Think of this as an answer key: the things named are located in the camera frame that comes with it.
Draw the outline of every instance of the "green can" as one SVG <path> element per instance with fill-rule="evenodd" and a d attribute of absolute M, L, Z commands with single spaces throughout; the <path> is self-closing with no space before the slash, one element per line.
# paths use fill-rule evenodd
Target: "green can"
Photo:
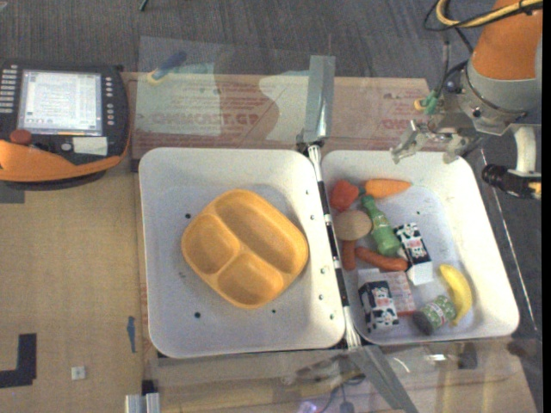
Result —
<path fill-rule="evenodd" d="M 426 335 L 444 326 L 457 316 L 454 303 L 445 295 L 439 295 L 428 305 L 413 313 L 413 322 Z"/>

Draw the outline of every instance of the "orange divided plate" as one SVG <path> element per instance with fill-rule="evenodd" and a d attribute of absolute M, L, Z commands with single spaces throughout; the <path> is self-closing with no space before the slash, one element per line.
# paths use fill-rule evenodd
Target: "orange divided plate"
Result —
<path fill-rule="evenodd" d="M 182 235 L 188 265 L 237 307 L 256 309 L 280 295 L 308 260 L 304 234 L 262 196 L 218 196 Z"/>

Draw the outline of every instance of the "green bottle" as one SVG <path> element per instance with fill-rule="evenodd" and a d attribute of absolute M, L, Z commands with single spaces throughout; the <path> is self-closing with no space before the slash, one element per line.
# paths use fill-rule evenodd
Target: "green bottle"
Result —
<path fill-rule="evenodd" d="M 383 211 L 377 208 L 375 199 L 370 195 L 362 197 L 362 206 L 368 211 L 373 222 L 371 234 L 377 242 L 377 250 L 382 256 L 395 256 L 402 243 L 394 234 L 393 228 Z"/>

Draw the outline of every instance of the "white bin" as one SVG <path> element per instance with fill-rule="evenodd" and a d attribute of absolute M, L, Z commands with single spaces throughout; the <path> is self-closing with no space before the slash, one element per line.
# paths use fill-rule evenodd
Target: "white bin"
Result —
<path fill-rule="evenodd" d="M 457 327 L 420 334 L 407 318 L 386 334 L 368 334 L 357 296 L 357 271 L 345 273 L 356 330 L 379 344 L 507 336 L 519 321 L 474 173 L 459 160 L 422 152 L 395 165 L 385 151 L 334 151 L 322 161 L 328 191 L 337 179 L 403 179 L 413 187 L 378 201 L 400 225 L 416 221 L 435 268 L 450 262 L 467 273 L 474 308 Z M 145 232 L 150 335 L 173 358 L 329 348 L 344 336 L 344 315 L 333 269 L 318 184 L 310 161 L 296 151 L 162 148 L 139 165 Z M 277 299 L 256 310 L 223 300 L 183 260 L 180 238 L 189 221 L 219 194 L 255 191 L 306 235 L 310 258 Z M 414 289 L 418 305 L 444 291 L 443 283 Z"/>

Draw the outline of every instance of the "yellow cable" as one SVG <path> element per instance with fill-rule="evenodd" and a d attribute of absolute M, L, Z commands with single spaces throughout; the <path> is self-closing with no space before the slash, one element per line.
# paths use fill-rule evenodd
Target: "yellow cable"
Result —
<path fill-rule="evenodd" d="M 457 20 L 450 20 L 448 17 L 446 17 L 444 15 L 444 7 L 445 7 L 445 5 L 448 1 L 449 0 L 438 0 L 438 4 L 436 5 L 436 17 L 438 18 L 438 20 L 442 24 L 445 24 L 446 26 L 454 26 L 454 25 L 459 24 L 461 22 L 457 21 Z M 541 2 L 543 2 L 543 0 L 522 0 L 522 6 L 528 6 L 528 5 L 531 5 L 531 4 L 534 4 L 534 3 L 541 3 Z M 496 9 L 496 10 L 492 11 L 489 14 L 477 17 L 477 18 L 471 20 L 470 22 L 463 23 L 461 25 L 461 27 L 462 28 L 476 28 L 477 26 L 480 26 L 484 23 L 491 22 L 492 20 L 496 20 L 499 17 L 502 17 L 504 15 L 508 15 L 512 12 L 515 12 L 515 11 L 519 10 L 519 9 L 521 9 L 521 4 L 520 3 L 510 4 L 508 6 L 504 6 L 503 8 Z"/>

